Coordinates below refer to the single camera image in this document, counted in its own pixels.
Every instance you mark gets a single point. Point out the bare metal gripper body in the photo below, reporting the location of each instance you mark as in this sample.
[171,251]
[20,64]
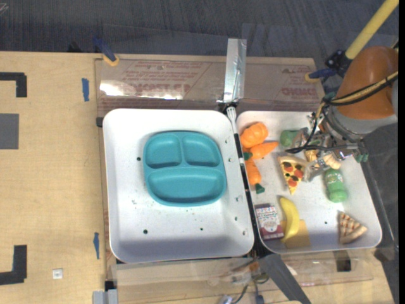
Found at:
[340,147]

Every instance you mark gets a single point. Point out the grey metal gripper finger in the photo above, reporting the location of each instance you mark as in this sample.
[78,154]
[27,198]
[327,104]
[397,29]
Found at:
[316,168]
[300,138]

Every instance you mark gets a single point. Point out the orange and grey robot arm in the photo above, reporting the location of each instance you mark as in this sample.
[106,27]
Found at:
[364,84]

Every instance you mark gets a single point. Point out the green toy pepper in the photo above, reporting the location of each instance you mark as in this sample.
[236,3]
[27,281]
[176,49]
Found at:
[287,137]

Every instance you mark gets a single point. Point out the small yellow toy food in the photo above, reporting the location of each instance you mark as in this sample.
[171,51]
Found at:
[310,155]

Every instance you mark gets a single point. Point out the beige toy bread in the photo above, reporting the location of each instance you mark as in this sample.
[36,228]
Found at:
[333,162]

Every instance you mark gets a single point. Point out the toy pizza slice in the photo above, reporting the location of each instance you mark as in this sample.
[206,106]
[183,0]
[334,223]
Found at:
[292,169]

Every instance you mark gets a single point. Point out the green plastic bottle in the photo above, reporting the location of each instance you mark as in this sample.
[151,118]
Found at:
[335,185]

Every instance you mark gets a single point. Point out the orange toy carrot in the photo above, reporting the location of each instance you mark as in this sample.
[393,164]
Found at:
[264,149]
[253,173]

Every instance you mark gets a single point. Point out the white plastic tray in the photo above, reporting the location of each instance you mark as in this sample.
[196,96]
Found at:
[316,207]
[177,233]

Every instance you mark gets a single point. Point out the orange toy pumpkin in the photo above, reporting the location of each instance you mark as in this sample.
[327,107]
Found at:
[254,134]

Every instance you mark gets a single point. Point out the yellow banana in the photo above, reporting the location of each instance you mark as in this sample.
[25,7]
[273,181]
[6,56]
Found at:
[291,217]

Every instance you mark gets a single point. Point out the beige toy pie slice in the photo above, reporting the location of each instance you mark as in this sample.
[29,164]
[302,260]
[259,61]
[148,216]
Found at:
[349,230]

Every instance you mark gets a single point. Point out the yellow toy cheese wedge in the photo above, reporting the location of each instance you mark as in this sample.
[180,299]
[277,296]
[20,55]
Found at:
[302,237]

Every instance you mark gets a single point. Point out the maroon and white carton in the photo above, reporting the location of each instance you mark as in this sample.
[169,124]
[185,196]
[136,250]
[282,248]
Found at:
[269,222]

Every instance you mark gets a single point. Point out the teal divided plate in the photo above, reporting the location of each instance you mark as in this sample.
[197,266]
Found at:
[185,182]

